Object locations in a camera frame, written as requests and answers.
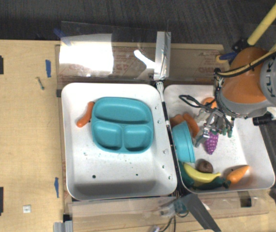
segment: teal bowl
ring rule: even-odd
[[[172,137],[179,161],[195,162],[195,155],[190,131],[187,122],[184,121],[172,128]]]

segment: toy banana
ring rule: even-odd
[[[195,181],[201,183],[209,183],[212,182],[216,177],[220,176],[221,173],[210,174],[210,173],[202,173],[197,171],[195,168],[191,167],[190,165],[184,163],[184,170],[188,176],[190,176]]]

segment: white square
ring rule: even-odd
[[[24,205],[23,206],[23,213],[30,213],[31,212],[31,205]]]

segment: teal plate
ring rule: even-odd
[[[97,147],[114,153],[142,153],[153,142],[153,117],[138,100],[103,97],[92,110],[92,137]]]

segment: wooden table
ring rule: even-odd
[[[55,67],[55,47],[59,43],[0,40],[0,56],[4,58],[4,74],[0,74],[0,187],[4,190],[0,232],[48,232],[53,231],[54,222],[62,221],[64,198]],[[51,61],[50,78],[46,60]],[[223,231],[276,231],[275,202],[266,193],[264,198],[267,214],[215,221]],[[31,205],[30,213],[23,213],[25,205]],[[179,232],[197,230],[202,227],[196,221],[177,224]],[[76,226],[76,231],[84,229]]]

